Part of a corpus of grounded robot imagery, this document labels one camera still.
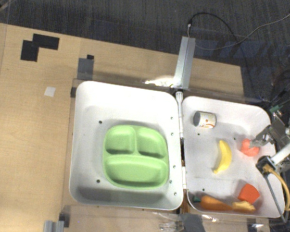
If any white plastic tray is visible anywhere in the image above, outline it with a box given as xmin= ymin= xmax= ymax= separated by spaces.
xmin=169 ymin=94 xmax=290 ymax=224
xmin=62 ymin=79 xmax=197 ymax=216

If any white can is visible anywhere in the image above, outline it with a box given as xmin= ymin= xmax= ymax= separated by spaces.
xmin=192 ymin=110 xmax=218 ymax=130

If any green divided plate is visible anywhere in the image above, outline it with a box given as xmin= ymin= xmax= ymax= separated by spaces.
xmin=98 ymin=122 xmax=175 ymax=194

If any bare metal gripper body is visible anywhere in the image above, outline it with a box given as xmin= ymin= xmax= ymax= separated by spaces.
xmin=265 ymin=112 xmax=290 ymax=161

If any yellow banana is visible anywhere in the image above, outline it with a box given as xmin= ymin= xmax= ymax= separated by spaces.
xmin=211 ymin=139 xmax=235 ymax=176

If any black cylinder on white bracket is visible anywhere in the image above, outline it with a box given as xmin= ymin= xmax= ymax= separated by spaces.
xmin=254 ymin=139 xmax=290 ymax=179

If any pink toy food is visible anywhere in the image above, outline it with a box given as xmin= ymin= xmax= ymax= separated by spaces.
xmin=239 ymin=138 xmax=261 ymax=158

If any orange cube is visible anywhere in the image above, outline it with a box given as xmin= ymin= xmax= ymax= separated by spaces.
xmin=237 ymin=182 xmax=262 ymax=205

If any pale yellow bread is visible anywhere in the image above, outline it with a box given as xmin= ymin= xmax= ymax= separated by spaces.
xmin=231 ymin=199 xmax=257 ymax=215

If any thin black and white rod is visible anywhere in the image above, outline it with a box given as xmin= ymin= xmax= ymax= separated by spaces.
xmin=164 ymin=90 xmax=199 ymax=190

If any orange carrot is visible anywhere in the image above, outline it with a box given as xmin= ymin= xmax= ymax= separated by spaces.
xmin=192 ymin=193 xmax=235 ymax=214

